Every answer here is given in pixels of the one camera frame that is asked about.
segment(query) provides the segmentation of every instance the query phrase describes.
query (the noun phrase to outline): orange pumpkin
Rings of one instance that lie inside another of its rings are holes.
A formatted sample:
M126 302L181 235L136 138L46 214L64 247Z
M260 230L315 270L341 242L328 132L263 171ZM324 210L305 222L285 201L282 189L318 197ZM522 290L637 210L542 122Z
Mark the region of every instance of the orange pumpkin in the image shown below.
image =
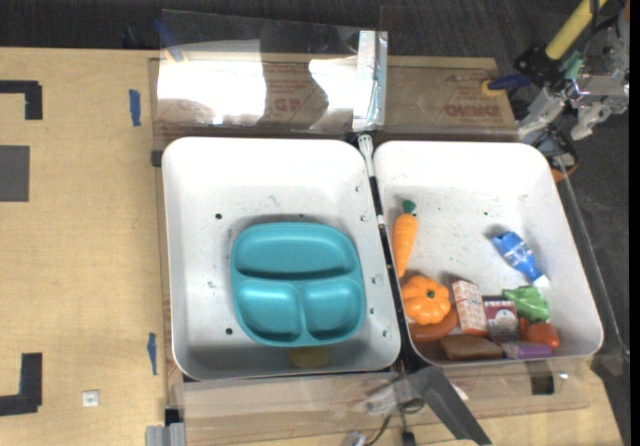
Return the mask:
M424 275L414 275L400 291L405 314L420 325L440 323L451 310L447 287Z

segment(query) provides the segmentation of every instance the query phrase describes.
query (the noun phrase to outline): toy carrot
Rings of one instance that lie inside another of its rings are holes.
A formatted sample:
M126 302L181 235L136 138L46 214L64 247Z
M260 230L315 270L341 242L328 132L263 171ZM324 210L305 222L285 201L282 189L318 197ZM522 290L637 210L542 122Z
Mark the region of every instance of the toy carrot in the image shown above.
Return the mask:
M393 261L396 264L398 277L404 276L418 235L418 219L414 213L415 203L406 200L402 203L402 209L404 213L396 219L393 227Z

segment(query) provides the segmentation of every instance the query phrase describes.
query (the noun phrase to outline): yellow pole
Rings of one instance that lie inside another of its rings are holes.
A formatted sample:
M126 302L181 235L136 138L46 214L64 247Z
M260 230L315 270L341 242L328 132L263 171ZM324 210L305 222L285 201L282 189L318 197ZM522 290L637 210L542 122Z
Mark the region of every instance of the yellow pole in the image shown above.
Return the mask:
M607 0L600 0L604 6ZM591 22L591 0L582 0L545 50L551 60L560 60Z

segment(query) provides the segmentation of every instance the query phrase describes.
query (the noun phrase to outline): teal divided plate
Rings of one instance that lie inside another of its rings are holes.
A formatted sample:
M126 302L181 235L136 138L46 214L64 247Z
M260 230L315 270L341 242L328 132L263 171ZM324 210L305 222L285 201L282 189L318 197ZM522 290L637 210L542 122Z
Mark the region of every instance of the teal divided plate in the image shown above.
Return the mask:
M364 318L358 252L344 233L323 224L245 229L231 249L231 287L240 326L264 345L338 343Z

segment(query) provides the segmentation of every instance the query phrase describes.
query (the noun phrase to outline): wooden table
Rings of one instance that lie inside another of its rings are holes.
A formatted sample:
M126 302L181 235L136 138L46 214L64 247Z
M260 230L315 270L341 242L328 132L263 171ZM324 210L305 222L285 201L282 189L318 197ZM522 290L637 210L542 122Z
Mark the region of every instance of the wooden table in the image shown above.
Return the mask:
M142 445L167 401L148 51L0 49L0 80L37 80L43 119L0 94L0 145L30 146L28 202L0 202L0 395L20 356L43 355L37 413L0 417L0 444ZM129 90L141 96L134 126ZM147 351L157 337L158 374ZM578 373L590 406L482 419L495 444L621 444L600 379ZM83 392L98 390L98 406ZM420 443L450 444L441 424ZM266 444L340 444L344 434ZM379 444L399 444L397 430Z

